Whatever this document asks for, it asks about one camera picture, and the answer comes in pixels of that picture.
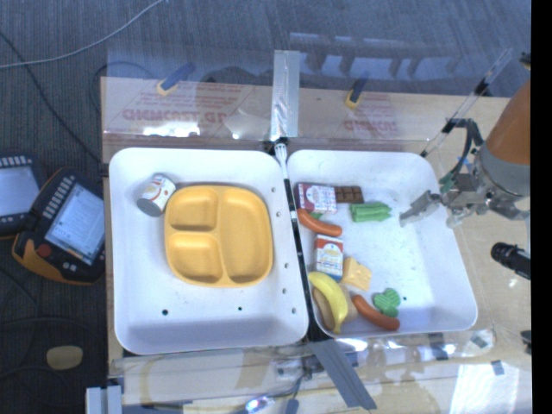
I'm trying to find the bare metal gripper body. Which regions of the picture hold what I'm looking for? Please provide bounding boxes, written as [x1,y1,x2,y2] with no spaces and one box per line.
[438,172,531,221]

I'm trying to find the green beans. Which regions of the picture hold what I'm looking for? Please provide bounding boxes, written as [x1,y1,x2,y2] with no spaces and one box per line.
[348,201,393,224]

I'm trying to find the white plastic tray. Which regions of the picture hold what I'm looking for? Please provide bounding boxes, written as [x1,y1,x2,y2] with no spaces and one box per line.
[107,146,311,356]
[285,148,479,340]

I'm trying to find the yellow cheese wedge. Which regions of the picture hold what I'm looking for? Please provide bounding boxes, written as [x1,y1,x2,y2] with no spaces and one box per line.
[340,256,373,293]

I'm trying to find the green lettuce leaf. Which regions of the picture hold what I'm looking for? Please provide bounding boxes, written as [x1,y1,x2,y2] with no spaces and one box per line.
[372,287,403,319]

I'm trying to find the orange sausage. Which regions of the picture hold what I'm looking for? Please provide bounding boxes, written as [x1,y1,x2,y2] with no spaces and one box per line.
[296,207,344,239]
[350,293,401,332]

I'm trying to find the red and white carton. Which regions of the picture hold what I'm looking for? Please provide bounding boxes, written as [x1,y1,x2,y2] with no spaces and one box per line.
[313,234,345,281]

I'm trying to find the chocolate bar in red wrapper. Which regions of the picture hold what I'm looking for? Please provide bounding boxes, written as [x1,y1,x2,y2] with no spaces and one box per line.
[293,181,366,216]

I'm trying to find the tan bread bun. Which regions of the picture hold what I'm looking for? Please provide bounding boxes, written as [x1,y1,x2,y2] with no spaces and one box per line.
[311,284,360,332]

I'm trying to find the yellow banana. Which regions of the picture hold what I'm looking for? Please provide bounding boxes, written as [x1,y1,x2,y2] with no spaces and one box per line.
[307,271,349,336]

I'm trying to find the yellow divided plate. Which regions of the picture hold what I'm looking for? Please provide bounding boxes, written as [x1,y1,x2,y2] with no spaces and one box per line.
[163,184,275,289]

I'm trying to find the brown cardboard board red print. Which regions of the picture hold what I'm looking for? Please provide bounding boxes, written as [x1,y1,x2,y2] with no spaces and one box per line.
[99,75,532,406]

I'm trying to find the white can with red print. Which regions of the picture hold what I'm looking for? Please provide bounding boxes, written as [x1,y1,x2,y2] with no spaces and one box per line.
[135,172,178,218]

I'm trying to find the black cylinder on white bracket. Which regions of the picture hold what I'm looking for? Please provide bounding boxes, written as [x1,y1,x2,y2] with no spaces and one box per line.
[490,213,532,281]

